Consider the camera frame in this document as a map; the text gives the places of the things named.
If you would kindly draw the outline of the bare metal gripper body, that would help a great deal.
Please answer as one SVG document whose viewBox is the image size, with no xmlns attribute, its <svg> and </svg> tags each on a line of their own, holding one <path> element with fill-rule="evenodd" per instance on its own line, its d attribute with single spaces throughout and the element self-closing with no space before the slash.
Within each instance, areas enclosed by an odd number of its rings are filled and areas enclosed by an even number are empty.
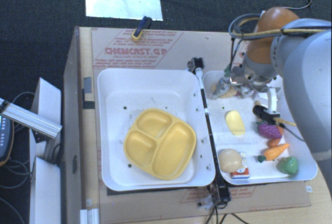
<svg viewBox="0 0 332 224">
<path fill-rule="evenodd" d="M 256 91 L 267 91 L 268 84 L 273 80 L 272 66 L 235 66 L 227 70 L 229 84 L 235 87 L 246 87 Z"/>
</svg>

